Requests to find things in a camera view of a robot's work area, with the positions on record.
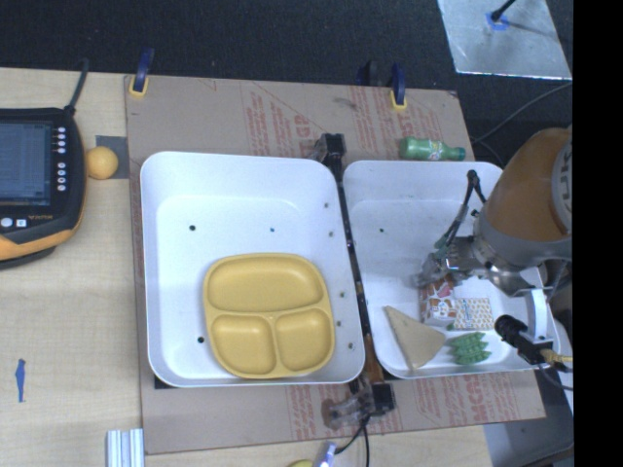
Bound yellow divided plate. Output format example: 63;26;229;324
202;252;337;380

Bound green pea pods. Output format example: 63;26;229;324
446;331;494;366

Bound tan pizza slice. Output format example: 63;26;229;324
383;305;448;372

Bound green plastic bottle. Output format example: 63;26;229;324
398;136;467;162

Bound brown cardboard board, red print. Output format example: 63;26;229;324
124;74;549;456

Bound orange and white carton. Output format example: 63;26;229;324
419;279;459;330

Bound black cylinder on white bracket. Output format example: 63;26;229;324
494;287;557;367

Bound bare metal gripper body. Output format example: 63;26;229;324
443;235;532;298

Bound white and orange packet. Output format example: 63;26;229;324
452;297;495;332

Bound yellow ball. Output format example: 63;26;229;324
86;145;120;181

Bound black block with thin wires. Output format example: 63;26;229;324
322;379;396;430
312;132;348;163

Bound white plastic tray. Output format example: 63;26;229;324
139;151;367;389
342;160;562;380

